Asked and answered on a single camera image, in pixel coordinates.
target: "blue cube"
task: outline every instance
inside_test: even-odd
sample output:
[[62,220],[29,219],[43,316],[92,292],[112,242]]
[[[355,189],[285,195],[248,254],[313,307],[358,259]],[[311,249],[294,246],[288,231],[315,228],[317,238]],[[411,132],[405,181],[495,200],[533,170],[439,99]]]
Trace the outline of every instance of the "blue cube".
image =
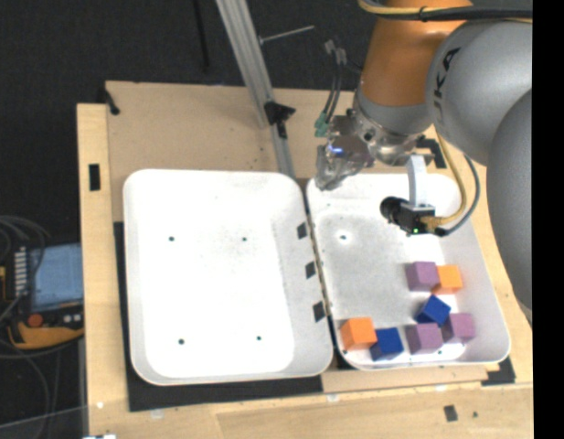
[[375,330],[377,343],[369,351],[374,361],[379,359],[393,359],[403,352],[403,343],[396,327]]
[[439,297],[431,295],[428,300],[421,307],[415,320],[419,324],[429,324],[435,322],[438,327],[442,327],[448,315],[450,314],[451,307],[444,303]]

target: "wooden surface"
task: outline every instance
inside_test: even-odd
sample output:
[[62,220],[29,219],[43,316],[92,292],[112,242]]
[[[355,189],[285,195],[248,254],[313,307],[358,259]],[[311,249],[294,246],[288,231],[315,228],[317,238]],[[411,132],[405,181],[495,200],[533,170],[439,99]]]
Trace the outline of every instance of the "wooden surface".
[[[270,132],[259,128],[245,88],[112,81],[107,90],[119,115],[102,104],[80,104],[77,110],[91,434],[353,437],[356,425],[371,437],[533,437],[532,334],[495,245],[485,190],[472,221],[512,339],[515,383],[482,387],[497,365],[378,372],[331,367],[323,375],[323,394],[129,412],[112,234],[113,221],[122,218],[122,182],[145,167],[267,171],[276,163]],[[315,173],[321,140],[314,138],[313,124],[327,93],[275,90],[275,95],[296,108],[287,125],[289,146],[296,175],[304,181]],[[337,111],[351,100],[349,93],[342,95]],[[453,156],[471,197],[468,167],[457,152]],[[89,189],[91,164],[100,166],[100,190]],[[484,169],[479,173],[484,188]],[[458,421],[447,422],[443,407],[452,404]]]

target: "black floor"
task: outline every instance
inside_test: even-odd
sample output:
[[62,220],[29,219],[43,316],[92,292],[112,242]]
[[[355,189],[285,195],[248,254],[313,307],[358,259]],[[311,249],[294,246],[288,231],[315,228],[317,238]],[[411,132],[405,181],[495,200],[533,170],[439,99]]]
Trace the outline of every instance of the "black floor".
[[[208,67],[193,0],[0,0],[0,214],[80,240],[75,108],[78,102],[101,101],[106,80],[242,84],[215,1],[198,1]],[[472,1],[533,5],[533,0]],[[365,57],[374,17],[356,0],[248,3],[262,37],[315,26],[264,46],[274,87],[328,89],[331,64],[322,43],[330,37],[352,60]],[[345,89],[355,86],[356,75],[348,75]],[[55,395],[56,411],[80,406],[78,356],[71,346],[35,359],[36,366],[26,359],[0,359],[0,424],[45,411],[35,368]]]

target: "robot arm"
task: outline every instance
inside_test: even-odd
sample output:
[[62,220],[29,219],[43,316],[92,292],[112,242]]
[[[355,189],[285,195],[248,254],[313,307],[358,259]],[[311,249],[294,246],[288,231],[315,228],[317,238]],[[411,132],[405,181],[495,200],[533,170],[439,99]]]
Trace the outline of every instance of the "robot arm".
[[[477,8],[469,0],[359,3],[381,17],[352,109],[329,120],[326,145],[318,147],[317,186],[340,187],[377,161],[408,165],[422,133],[434,125],[442,147],[450,143],[469,164],[472,159],[487,166],[495,238],[532,323],[533,41],[530,21],[521,19],[530,13]],[[433,155],[423,158],[429,163]],[[418,223],[428,223],[424,231],[442,231],[430,224],[441,222],[433,210],[393,200],[381,205],[382,214],[407,232]]]

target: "orange cube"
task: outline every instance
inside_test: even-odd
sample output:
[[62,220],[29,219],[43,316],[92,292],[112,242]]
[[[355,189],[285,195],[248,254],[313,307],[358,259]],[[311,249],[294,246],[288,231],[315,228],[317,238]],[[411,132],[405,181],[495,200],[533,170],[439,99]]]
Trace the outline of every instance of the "orange cube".
[[440,282],[433,287],[434,294],[454,294],[463,288],[463,278],[458,265],[437,265],[436,270]]
[[349,318],[340,327],[340,335],[346,350],[369,349],[377,343],[371,317]]

